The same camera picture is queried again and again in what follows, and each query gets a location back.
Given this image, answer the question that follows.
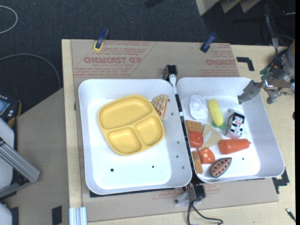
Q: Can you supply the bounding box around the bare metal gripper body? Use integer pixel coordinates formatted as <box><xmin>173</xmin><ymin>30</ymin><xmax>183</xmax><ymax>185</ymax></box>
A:
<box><xmin>261</xmin><ymin>61</ymin><xmax>296</xmax><ymax>96</ymax></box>

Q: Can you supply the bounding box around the small toy milk carton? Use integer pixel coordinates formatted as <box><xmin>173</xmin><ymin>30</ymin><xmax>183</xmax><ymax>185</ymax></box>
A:
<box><xmin>224</xmin><ymin>109</ymin><xmax>246</xmax><ymax>139</ymax></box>

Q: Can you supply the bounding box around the yellow toy corn cob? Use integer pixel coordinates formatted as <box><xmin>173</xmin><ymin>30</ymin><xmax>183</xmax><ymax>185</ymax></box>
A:
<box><xmin>208</xmin><ymin>98</ymin><xmax>227</xmax><ymax>129</ymax></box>

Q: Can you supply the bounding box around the white toy fried egg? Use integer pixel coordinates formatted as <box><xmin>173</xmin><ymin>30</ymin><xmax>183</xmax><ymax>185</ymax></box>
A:
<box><xmin>188</xmin><ymin>94</ymin><xmax>209</xmax><ymax>122</ymax></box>

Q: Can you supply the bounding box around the white plastic tray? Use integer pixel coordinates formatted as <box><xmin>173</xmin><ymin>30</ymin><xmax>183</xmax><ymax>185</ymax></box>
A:
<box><xmin>175</xmin><ymin>76</ymin><xmax>285</xmax><ymax>184</ymax></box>
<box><xmin>78</xmin><ymin>78</ymin><xmax>193</xmax><ymax>195</ymax></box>

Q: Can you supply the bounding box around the orange toy sausage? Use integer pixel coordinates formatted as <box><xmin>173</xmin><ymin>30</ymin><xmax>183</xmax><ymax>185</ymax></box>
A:
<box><xmin>219</xmin><ymin>138</ymin><xmax>252</xmax><ymax>155</ymax></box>

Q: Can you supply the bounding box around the tan toy cheese wedge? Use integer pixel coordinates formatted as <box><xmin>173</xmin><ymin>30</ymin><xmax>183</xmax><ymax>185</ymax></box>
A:
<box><xmin>201</xmin><ymin>124</ymin><xmax>223</xmax><ymax>148</ymax></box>

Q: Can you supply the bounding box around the brown toy waffle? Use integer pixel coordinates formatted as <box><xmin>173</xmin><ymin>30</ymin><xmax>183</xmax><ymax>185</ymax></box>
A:
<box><xmin>185</xmin><ymin>120</ymin><xmax>203</xmax><ymax>134</ymax></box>

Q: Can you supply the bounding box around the red toy tomato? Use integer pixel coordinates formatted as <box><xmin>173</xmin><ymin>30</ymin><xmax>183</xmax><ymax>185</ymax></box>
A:
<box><xmin>187</xmin><ymin>131</ymin><xmax>204</xmax><ymax>149</ymax></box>

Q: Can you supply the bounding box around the thin black and white rod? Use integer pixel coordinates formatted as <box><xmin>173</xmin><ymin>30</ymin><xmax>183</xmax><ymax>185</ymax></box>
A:
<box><xmin>168</xmin><ymin>74</ymin><xmax>195</xmax><ymax>185</ymax></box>

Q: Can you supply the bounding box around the red wedge with yellow star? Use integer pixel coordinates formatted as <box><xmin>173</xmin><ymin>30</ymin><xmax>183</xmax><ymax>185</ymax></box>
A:
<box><xmin>197</xmin><ymin>147</ymin><xmax>216</xmax><ymax>165</ymax></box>

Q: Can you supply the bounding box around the toy watermelon slice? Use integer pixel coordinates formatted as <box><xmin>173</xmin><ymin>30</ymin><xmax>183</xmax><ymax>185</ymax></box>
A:
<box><xmin>210</xmin><ymin>157</ymin><xmax>233</xmax><ymax>179</ymax></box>

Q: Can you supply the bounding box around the orange-brown toy stick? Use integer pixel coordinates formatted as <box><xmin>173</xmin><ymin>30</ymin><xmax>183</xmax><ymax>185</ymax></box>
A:
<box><xmin>191</xmin><ymin>150</ymin><xmax>204</xmax><ymax>174</ymax></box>

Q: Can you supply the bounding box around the tan toy pie slice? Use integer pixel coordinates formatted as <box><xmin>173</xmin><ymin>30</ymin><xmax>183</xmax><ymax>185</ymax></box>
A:
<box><xmin>151</xmin><ymin>94</ymin><xmax>170</xmax><ymax>120</ymax></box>

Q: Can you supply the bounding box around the brown cardboard board red print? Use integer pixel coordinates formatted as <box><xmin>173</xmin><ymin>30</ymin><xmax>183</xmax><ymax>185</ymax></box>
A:
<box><xmin>70</xmin><ymin>39</ymin><xmax>280</xmax><ymax>223</ymax></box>

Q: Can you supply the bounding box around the yellow divided plate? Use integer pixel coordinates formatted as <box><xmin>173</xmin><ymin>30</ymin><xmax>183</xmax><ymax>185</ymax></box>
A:
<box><xmin>97</xmin><ymin>94</ymin><xmax>165</xmax><ymax>157</ymax></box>

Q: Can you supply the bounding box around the black pen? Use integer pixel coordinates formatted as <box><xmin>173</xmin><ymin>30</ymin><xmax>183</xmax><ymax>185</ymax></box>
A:
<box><xmin>285</xmin><ymin>208</ymin><xmax>296</xmax><ymax>223</ymax></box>

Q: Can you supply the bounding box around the black block with thin wires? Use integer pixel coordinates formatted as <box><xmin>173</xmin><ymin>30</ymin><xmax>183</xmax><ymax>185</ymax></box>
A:
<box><xmin>162</xmin><ymin>64</ymin><xmax>178</xmax><ymax>80</ymax></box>
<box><xmin>173</xmin><ymin>183</ymin><xmax>207</xmax><ymax>208</ymax></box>

